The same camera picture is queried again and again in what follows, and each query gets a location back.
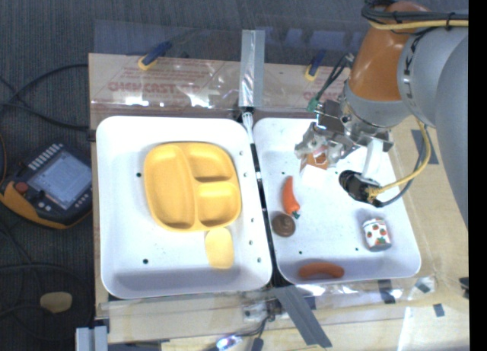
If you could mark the orange carrot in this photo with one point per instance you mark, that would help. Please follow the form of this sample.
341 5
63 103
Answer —
289 195

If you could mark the pale yellow oval piece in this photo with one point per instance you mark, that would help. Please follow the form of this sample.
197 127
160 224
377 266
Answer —
56 302

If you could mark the black cylinder on white bracket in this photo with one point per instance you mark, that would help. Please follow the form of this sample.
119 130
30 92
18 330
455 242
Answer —
355 186

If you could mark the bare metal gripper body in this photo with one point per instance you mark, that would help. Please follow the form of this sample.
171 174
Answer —
335 119

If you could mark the white and orange carton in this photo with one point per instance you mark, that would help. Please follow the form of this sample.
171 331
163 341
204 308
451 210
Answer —
315 174

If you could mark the brown cardboard board, red print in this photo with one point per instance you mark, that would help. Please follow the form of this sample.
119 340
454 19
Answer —
437 265

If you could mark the yellow divided plate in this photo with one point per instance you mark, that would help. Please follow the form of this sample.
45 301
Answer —
171 186

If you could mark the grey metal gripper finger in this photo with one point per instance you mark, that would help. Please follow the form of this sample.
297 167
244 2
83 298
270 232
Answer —
309 140
338 149

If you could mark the pale yellow bread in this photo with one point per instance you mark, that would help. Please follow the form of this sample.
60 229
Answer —
219 247

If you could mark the white plastic tray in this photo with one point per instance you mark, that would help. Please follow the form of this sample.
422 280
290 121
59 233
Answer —
335 227
125 189

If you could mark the white can with strawberry print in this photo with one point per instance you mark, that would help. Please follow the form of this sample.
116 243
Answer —
377 234

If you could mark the orange-red sausage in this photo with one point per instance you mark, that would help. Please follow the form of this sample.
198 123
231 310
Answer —
321 270

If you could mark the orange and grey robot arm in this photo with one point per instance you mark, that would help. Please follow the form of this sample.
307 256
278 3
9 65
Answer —
430 75

